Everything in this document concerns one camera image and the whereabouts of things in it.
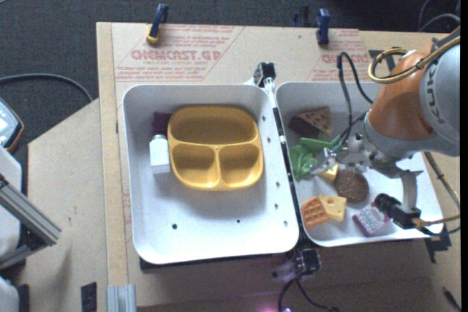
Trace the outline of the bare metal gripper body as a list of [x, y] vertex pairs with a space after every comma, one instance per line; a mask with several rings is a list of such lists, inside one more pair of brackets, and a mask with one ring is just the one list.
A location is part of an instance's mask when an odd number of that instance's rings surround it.
[[352, 134], [336, 154], [338, 163], [365, 171], [394, 168], [396, 160], [385, 155], [364, 134]]

